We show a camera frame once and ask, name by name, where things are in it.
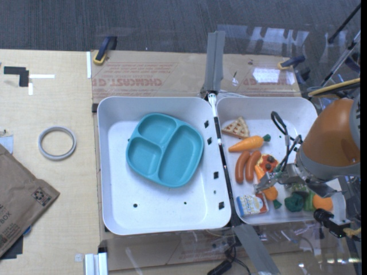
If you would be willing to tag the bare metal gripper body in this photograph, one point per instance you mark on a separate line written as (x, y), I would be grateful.
(289, 175)

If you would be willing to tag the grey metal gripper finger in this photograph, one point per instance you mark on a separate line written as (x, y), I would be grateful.
(262, 186)
(270, 176)

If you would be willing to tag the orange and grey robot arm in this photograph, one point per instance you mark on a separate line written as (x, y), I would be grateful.
(329, 136)

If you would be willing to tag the orange carrot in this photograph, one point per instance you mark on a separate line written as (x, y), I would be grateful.
(246, 144)
(271, 194)

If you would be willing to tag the pizza slice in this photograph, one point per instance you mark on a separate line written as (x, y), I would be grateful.
(268, 162)

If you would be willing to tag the green patterned packet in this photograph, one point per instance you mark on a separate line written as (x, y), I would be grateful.
(298, 187)

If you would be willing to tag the small white and red carton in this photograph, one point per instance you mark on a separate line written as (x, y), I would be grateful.
(252, 205)

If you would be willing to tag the orange sausage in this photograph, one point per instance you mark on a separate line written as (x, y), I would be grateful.
(241, 168)
(251, 166)

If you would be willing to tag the green broccoli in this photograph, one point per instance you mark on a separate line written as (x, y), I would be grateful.
(294, 202)

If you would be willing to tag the green pepper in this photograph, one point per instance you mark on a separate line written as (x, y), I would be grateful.
(309, 202)

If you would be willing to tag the orange fruit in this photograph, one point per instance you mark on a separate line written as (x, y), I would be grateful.
(322, 202)

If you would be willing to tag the tan pie slice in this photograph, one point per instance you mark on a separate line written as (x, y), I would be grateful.
(236, 129)

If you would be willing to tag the white plastic tray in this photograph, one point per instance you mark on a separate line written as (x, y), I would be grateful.
(258, 110)
(160, 208)

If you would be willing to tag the blue divided plate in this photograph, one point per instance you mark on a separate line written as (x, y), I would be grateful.
(172, 153)

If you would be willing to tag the brown cardboard board red print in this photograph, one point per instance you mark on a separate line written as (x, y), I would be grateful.
(149, 76)

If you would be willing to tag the white tape roll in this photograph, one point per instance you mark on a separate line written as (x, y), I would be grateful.
(41, 145)

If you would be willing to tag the brown paper envelope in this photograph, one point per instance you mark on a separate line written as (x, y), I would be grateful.
(20, 193)

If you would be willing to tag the black cylinder on white bracket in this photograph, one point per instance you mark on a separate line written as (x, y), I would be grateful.
(329, 220)

